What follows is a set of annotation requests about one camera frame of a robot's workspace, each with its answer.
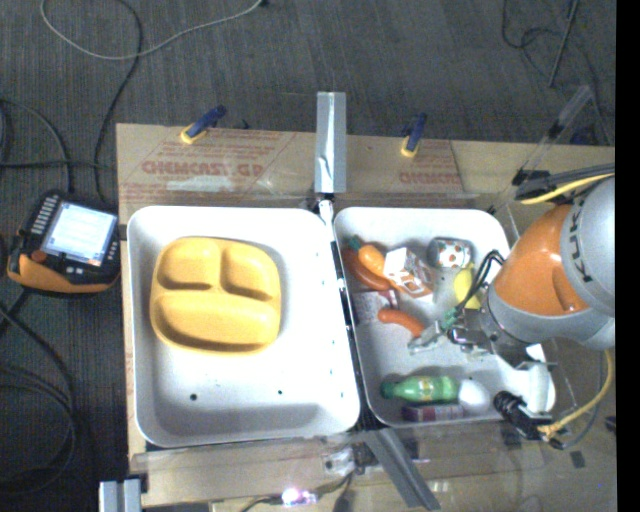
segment green bottle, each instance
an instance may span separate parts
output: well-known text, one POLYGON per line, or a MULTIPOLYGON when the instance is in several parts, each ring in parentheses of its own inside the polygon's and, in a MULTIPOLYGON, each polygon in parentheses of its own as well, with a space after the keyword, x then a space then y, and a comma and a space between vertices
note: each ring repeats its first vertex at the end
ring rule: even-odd
POLYGON ((384 398, 403 398, 409 402, 453 402, 458 398, 460 383, 453 377, 413 376, 400 382, 383 382, 384 398))

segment white cable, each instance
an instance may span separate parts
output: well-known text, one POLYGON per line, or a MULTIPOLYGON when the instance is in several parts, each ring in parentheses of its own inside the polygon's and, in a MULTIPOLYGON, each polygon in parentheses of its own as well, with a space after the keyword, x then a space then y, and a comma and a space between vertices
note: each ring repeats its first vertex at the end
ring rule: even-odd
POLYGON ((97 59, 104 59, 104 60, 130 60, 130 59, 135 59, 136 57, 143 57, 145 55, 149 55, 150 53, 153 53, 157 50, 159 50, 160 48, 163 48, 165 46, 167 46, 169 43, 175 41, 176 39, 178 39, 179 37, 182 37, 184 35, 190 34, 191 32, 195 32, 196 30, 200 30, 203 28, 207 28, 207 27, 212 27, 214 25, 219 25, 221 23, 225 23, 227 21, 232 21, 235 19, 238 19, 242 16, 245 16, 246 14, 249 14, 251 12, 253 12, 255 9, 258 8, 258 6, 262 3, 263 0, 258 0, 255 4, 253 4, 251 7, 249 7, 248 9, 241 11, 237 14, 234 14, 232 16, 227 16, 226 18, 220 18, 219 20, 213 20, 213 21, 209 21, 207 23, 203 23, 202 25, 197 25, 195 27, 191 27, 187 30, 183 30, 182 32, 178 32, 177 34, 171 36, 169 39, 163 41, 162 43, 153 46, 152 48, 149 48, 143 52, 140 53, 133 53, 130 55, 115 55, 115 56, 111 56, 111 55, 101 55, 99 53, 94 53, 90 50, 87 50, 86 48, 83 48, 82 46, 80 46, 79 44, 75 43, 74 41, 72 41, 71 39, 69 39, 67 36, 65 36, 64 34, 62 34, 58 29, 56 29, 51 22, 49 21, 49 18, 47 18, 47 14, 45 12, 45 4, 47 3, 47 0, 42 0, 42 2, 40 3, 40 15, 42 16, 43 21, 45 22, 45 24, 47 25, 47 27, 49 27, 49 29, 56 34, 60 39, 62 39, 65 43, 70 44, 71 46, 73 46, 75 49, 80 50, 82 53, 86 53, 87 55, 90 55, 91 57, 95 57, 97 59))

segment dark floor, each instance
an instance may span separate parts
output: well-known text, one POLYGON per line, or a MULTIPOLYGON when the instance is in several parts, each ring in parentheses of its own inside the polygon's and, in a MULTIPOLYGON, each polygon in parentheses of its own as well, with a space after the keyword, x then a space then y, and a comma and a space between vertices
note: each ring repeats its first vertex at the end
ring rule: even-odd
MULTIPOLYGON (((220 103, 228 110, 220 126, 246 123, 250 129, 313 132, 316 93, 322 90, 346 92, 352 134, 399 136, 424 111, 429 138, 537 142, 577 87, 589 85, 595 101, 576 122, 586 134, 581 142, 615 142, 613 0, 578 5, 552 86, 550 72, 570 0, 265 3, 137 61, 111 61, 57 37, 40 16, 41 0, 0 0, 0 106, 7 134, 3 161, 64 158, 113 167, 115 123, 183 126, 220 103), (130 80, 117 95, 134 63, 130 80), (55 128, 64 152, 38 114, 55 128)), ((142 48, 147 49, 185 28, 253 4, 51 0, 45 8, 51 23, 80 46, 98 54, 128 55, 138 48, 130 8, 141 21, 142 48)), ((77 194, 102 194, 115 205, 113 169, 100 170, 97 184, 91 167, 73 165, 70 172, 77 194)), ((39 194, 65 187, 61 166, 0 167, 5 244, 39 194)), ((120 479, 127 472, 120 285, 85 300, 20 293, 18 285, 2 277, 2 311, 22 298, 11 318, 36 336, 0 319, 0 361, 64 387, 42 348, 46 340, 71 375, 81 428, 77 456, 55 484, 44 492, 9 493, 16 486, 7 482, 20 464, 50 463, 65 438, 67 416, 50 396, 0 381, 0 485, 11 487, 0 487, 0 511, 82 510, 91 481, 120 479)), ((39 477, 35 484, 45 482, 47 475, 39 477)))

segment yellow divided tray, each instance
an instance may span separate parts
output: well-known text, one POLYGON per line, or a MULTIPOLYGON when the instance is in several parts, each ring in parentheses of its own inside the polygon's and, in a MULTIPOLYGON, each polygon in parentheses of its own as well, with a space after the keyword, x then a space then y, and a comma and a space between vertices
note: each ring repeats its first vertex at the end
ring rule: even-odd
POLYGON ((184 237, 166 245, 151 283, 151 325, 165 343, 223 354, 250 354, 280 329, 278 269, 259 247, 184 237))

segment blue clamp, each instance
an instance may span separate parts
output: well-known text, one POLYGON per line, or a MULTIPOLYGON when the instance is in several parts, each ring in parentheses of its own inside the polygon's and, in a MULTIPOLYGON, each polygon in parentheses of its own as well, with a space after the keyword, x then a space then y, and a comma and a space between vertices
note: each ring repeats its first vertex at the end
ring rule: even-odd
POLYGON ((217 107, 212 108, 195 123, 190 124, 182 130, 180 132, 180 138, 187 144, 193 144, 199 138, 204 137, 207 133, 207 128, 216 126, 218 121, 222 119, 226 113, 227 109, 224 105, 218 105, 217 107))
POLYGON ((400 152, 404 156, 412 157, 418 152, 418 145, 420 143, 420 139, 422 138, 422 134, 424 133, 424 125, 427 122, 427 114, 421 112, 418 116, 418 120, 413 125, 413 128, 405 128, 403 130, 403 135, 405 135, 405 139, 402 142, 402 149, 400 152))

